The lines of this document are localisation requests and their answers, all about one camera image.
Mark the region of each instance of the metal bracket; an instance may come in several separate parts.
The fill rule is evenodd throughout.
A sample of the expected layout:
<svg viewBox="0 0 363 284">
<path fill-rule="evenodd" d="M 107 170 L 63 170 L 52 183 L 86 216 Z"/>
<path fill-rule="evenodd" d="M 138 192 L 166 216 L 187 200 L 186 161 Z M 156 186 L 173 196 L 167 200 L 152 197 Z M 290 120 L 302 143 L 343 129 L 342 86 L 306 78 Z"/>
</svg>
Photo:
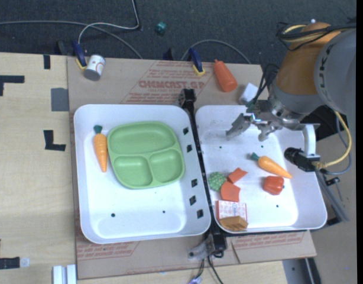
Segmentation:
<svg viewBox="0 0 363 284">
<path fill-rule="evenodd" d="M 188 260 L 201 261 L 215 252 L 213 236 L 211 234 L 196 247 L 188 249 Z"/>
<path fill-rule="evenodd" d="M 315 124 L 306 124 L 302 129 L 304 136 L 304 152 L 302 155 L 307 158 L 320 157 L 316 154 L 316 127 Z"/>
<path fill-rule="evenodd" d="M 332 191 L 327 186 L 324 175 L 319 170 L 316 170 L 315 173 L 316 173 L 316 176 L 318 179 L 319 187 L 320 187 L 323 195 L 331 203 L 331 206 L 332 206 L 339 222 L 349 221 L 348 216 L 347 216 L 342 204 L 337 200 L 335 195 L 332 193 Z"/>
<path fill-rule="evenodd" d="M 200 163 L 200 170 L 202 173 L 203 183 L 204 183 L 204 187 L 205 187 L 205 194 L 206 194 L 206 198 L 207 198 L 208 205 L 209 205 L 209 212 L 210 212 L 210 216 L 212 217 L 212 220 L 213 220 L 211 222 L 209 231 L 206 232 L 206 234 L 208 234 L 207 241 L 210 241 L 210 239 L 212 239 L 213 250 L 215 252 L 214 255 L 216 257 L 219 257 L 219 256 L 223 256 L 224 250 L 227 249 L 227 243 L 226 243 L 225 235 L 222 233 L 222 230 L 218 227 L 217 223 L 214 221 L 215 212 L 213 209 L 212 200 L 210 198 L 208 179 L 206 177 L 205 165 L 204 165 L 204 161 L 203 161 L 203 157 L 202 157 L 199 135 L 197 133 L 197 124 L 196 124 L 196 119 L 195 119 L 195 107 L 193 105 L 195 101 L 196 101 L 196 94 L 195 94 L 194 89 L 183 89 L 180 92 L 179 98 L 177 100 L 178 105 L 181 108 L 183 108 L 189 114 L 189 117 L 190 117 L 193 138 L 195 141 L 197 155 L 198 155 L 199 163 Z"/>
<path fill-rule="evenodd" d="M 339 183 L 339 182 L 340 182 L 340 180 L 339 180 L 339 178 L 338 178 L 338 177 L 334 177 L 334 178 L 332 178 L 332 179 L 330 179 L 330 180 L 326 180 L 325 182 L 326 182 L 326 185 L 327 185 L 327 186 L 330 186 L 330 185 L 333 185 L 333 184 L 337 184 L 337 183 Z"/>
</svg>

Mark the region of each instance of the small teal object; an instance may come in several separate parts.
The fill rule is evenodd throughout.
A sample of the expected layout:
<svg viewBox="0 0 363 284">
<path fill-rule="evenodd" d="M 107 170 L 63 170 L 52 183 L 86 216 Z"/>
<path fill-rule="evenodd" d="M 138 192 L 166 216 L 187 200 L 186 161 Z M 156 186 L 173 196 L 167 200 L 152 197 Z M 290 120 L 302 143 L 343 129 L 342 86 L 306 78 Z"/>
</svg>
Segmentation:
<svg viewBox="0 0 363 284">
<path fill-rule="evenodd" d="M 164 22 L 159 22 L 157 24 L 157 26 L 155 27 L 155 31 L 158 33 L 158 34 L 161 34 L 163 35 L 164 32 L 166 31 L 166 24 Z"/>
</svg>

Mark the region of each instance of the carrot green top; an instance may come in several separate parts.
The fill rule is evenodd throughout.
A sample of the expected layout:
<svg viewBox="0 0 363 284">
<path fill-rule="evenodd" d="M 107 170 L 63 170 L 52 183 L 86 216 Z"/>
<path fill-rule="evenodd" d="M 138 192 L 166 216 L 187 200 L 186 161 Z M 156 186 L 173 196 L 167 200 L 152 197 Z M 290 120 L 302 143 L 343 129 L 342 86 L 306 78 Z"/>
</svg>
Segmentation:
<svg viewBox="0 0 363 284">
<path fill-rule="evenodd" d="M 93 130 L 95 131 L 95 133 L 100 134 L 100 133 L 101 133 L 101 131 L 103 130 L 103 127 L 102 127 L 102 126 L 100 126 L 100 125 L 95 125 L 95 126 L 93 127 Z"/>
<path fill-rule="evenodd" d="M 254 161 L 258 161 L 259 160 L 259 157 L 257 154 L 255 153 L 252 153 L 251 157 L 250 157 L 251 160 L 254 160 Z"/>
</svg>

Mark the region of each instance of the green plate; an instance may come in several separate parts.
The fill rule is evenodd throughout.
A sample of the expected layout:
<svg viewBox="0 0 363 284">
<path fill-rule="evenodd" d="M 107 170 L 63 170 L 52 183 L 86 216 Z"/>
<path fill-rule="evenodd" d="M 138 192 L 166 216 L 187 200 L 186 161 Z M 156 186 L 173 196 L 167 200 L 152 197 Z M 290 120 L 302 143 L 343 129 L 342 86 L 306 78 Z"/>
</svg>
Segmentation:
<svg viewBox="0 0 363 284">
<path fill-rule="evenodd" d="M 179 141 L 162 122 L 135 122 L 111 129 L 108 152 L 116 178 L 128 188 L 166 185 L 184 174 Z"/>
</svg>

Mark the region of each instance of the toy orange bottle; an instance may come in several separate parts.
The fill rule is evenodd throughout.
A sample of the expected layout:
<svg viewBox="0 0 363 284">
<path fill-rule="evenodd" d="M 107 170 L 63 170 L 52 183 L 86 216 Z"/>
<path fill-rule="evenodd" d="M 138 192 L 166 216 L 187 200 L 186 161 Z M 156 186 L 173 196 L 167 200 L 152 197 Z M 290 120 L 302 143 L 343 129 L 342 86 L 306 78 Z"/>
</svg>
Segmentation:
<svg viewBox="0 0 363 284">
<path fill-rule="evenodd" d="M 223 61 L 218 61 L 215 59 L 213 69 L 215 71 L 218 83 L 224 92 L 231 92 L 238 86 L 237 81 Z"/>
</svg>

